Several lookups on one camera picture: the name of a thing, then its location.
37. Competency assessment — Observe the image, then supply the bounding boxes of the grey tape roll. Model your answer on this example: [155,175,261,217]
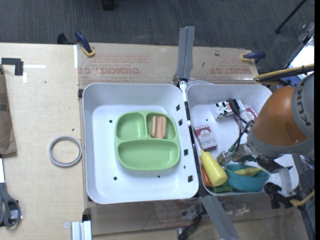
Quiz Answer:
[48,135,83,168]

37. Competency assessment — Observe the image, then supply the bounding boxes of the green toy vegetable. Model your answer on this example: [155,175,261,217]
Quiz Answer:
[212,182,236,194]

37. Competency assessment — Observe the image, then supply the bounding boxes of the brown paper bag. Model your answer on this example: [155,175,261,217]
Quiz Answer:
[0,64,18,158]

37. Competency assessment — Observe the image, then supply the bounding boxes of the pink and white carton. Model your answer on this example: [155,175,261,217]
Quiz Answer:
[233,106,259,125]

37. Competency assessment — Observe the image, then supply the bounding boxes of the tan toy hot dog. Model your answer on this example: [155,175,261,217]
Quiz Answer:
[150,114,168,140]

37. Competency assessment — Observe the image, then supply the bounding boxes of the teal bowl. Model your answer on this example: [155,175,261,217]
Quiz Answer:
[224,163,271,193]

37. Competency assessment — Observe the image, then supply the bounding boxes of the black cylinder on white bracket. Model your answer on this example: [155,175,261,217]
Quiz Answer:
[263,167,297,209]

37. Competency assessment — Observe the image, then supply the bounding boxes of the grey scissors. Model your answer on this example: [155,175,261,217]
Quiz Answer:
[0,181,22,228]

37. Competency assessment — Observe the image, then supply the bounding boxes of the green divided plate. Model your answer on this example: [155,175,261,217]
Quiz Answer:
[114,110,181,171]

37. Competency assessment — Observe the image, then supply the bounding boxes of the yellow banana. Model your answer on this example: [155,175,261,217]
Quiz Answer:
[233,166,264,178]

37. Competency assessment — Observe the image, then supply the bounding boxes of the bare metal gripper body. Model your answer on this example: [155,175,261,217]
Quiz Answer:
[225,143,263,165]

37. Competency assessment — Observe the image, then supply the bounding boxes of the red and white carton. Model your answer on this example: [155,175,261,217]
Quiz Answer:
[192,124,218,152]

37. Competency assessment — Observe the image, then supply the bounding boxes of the black and white cow carton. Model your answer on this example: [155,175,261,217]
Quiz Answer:
[214,100,238,121]

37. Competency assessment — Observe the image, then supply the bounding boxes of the brown cardboard board red print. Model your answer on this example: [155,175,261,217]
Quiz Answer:
[77,42,261,236]

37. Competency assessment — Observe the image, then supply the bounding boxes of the yellow mustard bottle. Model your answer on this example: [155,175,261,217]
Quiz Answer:
[199,149,229,187]

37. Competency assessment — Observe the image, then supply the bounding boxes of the white plastic tray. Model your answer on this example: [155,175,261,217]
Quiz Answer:
[82,83,200,205]
[186,83,300,197]

